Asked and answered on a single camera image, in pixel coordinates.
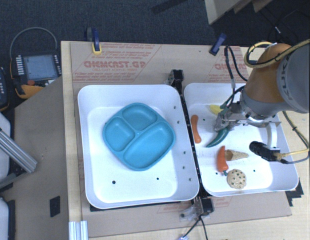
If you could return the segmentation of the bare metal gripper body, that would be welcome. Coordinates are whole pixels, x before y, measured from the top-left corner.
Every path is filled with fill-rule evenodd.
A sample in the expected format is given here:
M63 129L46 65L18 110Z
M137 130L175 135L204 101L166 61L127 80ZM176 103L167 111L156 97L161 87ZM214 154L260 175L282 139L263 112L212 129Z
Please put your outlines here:
M235 121L235 126L251 125L258 128L265 128L270 124L274 124L277 127L281 123L275 116L260 116L241 103L232 103L230 107L226 106L220 114L224 122Z

